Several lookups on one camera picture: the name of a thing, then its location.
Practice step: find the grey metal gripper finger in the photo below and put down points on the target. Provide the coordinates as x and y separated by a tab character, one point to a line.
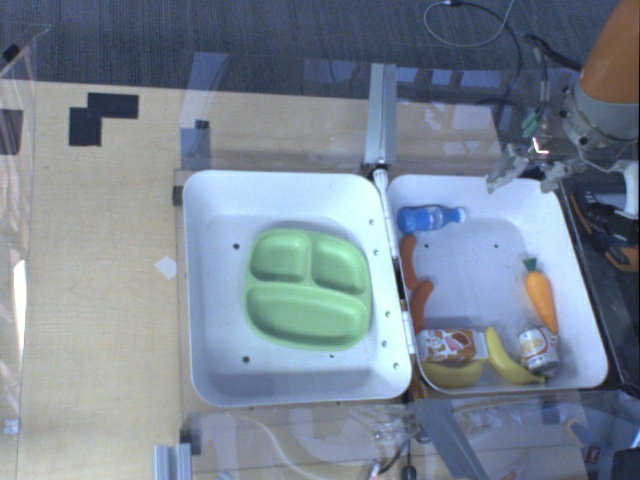
505	170
552	178

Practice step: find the white and brown packet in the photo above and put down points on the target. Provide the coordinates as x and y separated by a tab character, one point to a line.
450	345

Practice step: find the orange toy carrot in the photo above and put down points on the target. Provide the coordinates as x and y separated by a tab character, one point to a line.
542	295

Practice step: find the white plastic tray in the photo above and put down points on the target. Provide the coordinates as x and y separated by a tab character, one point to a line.
475	278
220	288

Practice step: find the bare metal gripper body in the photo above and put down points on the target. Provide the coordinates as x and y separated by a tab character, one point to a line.
582	143

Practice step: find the green divided plate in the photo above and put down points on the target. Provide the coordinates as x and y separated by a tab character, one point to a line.
305	313

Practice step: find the orange-red toy sausage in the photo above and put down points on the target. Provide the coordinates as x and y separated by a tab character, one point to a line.
409	260
421	303

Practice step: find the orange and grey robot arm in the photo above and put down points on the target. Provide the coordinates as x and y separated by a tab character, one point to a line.
612	58

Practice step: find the blue plastic bottle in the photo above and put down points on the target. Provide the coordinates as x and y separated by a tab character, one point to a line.
425	219

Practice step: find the small orange and white can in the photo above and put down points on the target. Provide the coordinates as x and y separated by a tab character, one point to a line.
537	350

